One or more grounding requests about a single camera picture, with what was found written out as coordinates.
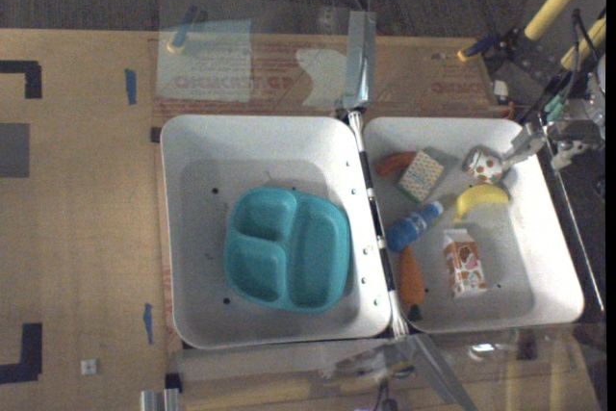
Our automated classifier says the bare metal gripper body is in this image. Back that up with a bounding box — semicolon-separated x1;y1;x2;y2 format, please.
544;84;607;145

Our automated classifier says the white strawberry print cup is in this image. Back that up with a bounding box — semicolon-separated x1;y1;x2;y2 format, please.
461;146;505;186

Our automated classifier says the yellow banana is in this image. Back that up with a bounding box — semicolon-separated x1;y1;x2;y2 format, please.
451;183;511;227

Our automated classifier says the white and green patterned packet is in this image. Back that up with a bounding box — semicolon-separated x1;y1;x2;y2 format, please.
397;149;446;203

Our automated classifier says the white plastic tray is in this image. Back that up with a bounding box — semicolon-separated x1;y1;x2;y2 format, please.
361;116;586;336
159;114;394;350

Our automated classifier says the orange toy sausage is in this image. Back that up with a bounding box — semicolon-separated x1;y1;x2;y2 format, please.
373;151;418;178

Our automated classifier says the brown and white carton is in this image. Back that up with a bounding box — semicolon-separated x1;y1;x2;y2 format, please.
441;227;489;300

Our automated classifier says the brown cardboard board red print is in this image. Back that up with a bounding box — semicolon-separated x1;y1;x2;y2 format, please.
149;32;530;382

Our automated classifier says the blue plastic bottle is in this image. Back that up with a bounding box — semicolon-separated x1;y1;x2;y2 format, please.
384;199;445;255

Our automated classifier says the orange carrot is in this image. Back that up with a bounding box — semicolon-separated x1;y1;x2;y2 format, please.
398;246;427;322

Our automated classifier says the teal divided plate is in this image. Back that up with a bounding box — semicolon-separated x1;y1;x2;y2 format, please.
222;186;352;315

